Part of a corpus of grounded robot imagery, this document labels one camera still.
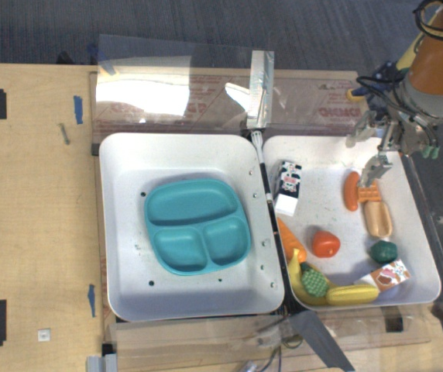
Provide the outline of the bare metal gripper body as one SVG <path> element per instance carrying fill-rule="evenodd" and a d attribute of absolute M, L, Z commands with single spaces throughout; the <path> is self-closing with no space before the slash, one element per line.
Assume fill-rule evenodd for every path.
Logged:
<path fill-rule="evenodd" d="M 389 108 L 383 127 L 379 154 L 397 151 L 405 156 L 419 152 L 423 158 L 438 158 L 435 125 L 419 114 Z"/>

